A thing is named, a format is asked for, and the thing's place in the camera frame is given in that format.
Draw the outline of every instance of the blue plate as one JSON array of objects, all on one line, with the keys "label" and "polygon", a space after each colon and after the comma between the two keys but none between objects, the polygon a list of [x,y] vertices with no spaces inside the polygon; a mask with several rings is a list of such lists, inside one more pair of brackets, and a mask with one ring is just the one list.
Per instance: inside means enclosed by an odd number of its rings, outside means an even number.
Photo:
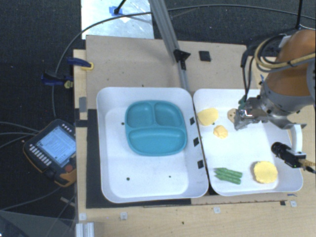
[{"label": "blue plate", "polygon": [[140,155],[173,155],[187,144],[182,113],[170,102],[133,103],[125,114],[125,131],[130,148]]}]

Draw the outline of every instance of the black bracket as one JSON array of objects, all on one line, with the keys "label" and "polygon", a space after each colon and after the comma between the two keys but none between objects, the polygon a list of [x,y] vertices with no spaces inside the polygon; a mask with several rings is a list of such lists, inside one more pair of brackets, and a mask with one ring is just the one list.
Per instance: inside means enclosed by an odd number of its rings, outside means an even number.
[{"label": "black bracket", "polygon": [[176,58],[176,61],[181,63],[181,69],[182,70],[187,70],[187,67],[186,67],[186,59],[191,55],[190,53],[187,53],[187,52],[184,52],[184,51],[181,51],[181,50],[174,50],[173,51],[173,54],[174,54],[174,58]]}]

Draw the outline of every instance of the green vegetable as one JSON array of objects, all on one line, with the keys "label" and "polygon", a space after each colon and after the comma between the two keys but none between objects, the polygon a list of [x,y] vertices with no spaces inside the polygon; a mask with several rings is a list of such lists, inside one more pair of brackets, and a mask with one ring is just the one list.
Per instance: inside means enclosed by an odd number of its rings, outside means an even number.
[{"label": "green vegetable", "polygon": [[232,175],[232,176],[237,177],[237,178],[241,178],[242,177],[242,173],[241,172],[230,170],[230,169],[227,169],[227,168],[217,168],[215,172],[217,174],[220,174],[220,173],[221,174],[229,174],[229,175]]},{"label": "green vegetable", "polygon": [[234,184],[240,184],[241,180],[237,177],[230,177],[227,175],[215,175],[218,179],[222,180],[222,181],[227,181],[227,182],[231,182]]}]

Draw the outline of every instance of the yellow disc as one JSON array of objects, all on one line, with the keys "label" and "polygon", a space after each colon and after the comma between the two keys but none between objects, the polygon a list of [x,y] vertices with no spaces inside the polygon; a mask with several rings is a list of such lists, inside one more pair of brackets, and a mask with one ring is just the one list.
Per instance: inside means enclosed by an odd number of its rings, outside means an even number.
[{"label": "yellow disc", "polygon": [[221,139],[225,139],[228,136],[228,131],[222,125],[218,125],[214,128],[213,134]]},{"label": "yellow disc", "polygon": [[208,126],[218,119],[218,111],[215,108],[205,109],[197,114],[197,118],[202,125]]},{"label": "yellow disc", "polygon": [[257,182],[273,183],[277,179],[277,168],[269,161],[260,161],[253,168]]}]

